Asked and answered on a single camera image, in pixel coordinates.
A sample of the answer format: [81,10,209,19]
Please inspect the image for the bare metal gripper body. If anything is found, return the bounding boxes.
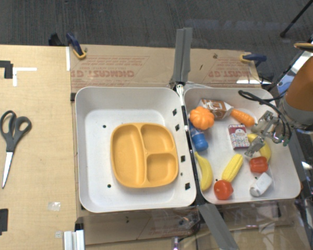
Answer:
[263,115,293,144]

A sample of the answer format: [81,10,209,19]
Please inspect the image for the yellow banana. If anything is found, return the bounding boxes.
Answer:
[247,133,272,163]
[194,151,214,192]

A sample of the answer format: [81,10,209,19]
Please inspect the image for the red and white packet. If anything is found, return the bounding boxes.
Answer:
[227,124,250,150]

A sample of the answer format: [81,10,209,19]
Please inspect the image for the red bell pepper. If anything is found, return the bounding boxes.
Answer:
[249,156,269,174]

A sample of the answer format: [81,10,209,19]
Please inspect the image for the orange carrot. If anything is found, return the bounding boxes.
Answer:
[230,109,256,128]

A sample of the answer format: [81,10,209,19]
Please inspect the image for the yellow corn cob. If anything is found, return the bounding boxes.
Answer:
[221,154,244,183]

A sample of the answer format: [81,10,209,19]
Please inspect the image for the white plastic tray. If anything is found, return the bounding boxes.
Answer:
[183,87,302,205]
[75,86,198,214]

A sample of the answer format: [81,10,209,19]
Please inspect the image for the white bottle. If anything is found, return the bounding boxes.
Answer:
[249,172,273,198]

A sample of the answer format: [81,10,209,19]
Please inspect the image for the brown and white carton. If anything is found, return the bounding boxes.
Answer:
[198,98,235,120]

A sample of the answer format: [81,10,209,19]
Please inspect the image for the red tomato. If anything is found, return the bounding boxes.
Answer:
[213,180,234,201]

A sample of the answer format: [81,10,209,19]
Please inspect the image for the blue bottle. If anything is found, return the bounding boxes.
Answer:
[188,118,209,152]

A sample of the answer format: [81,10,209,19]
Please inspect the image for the orange pumpkin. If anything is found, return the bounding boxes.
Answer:
[189,106,215,131]

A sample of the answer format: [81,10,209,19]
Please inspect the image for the brown cardboard board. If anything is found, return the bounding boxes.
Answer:
[69,44,280,245]

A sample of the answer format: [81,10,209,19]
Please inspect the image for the orange divided plate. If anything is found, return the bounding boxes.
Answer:
[110,122,179,189]

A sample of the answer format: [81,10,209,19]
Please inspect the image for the grey handled scissors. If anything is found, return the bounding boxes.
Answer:
[0,110,32,190]

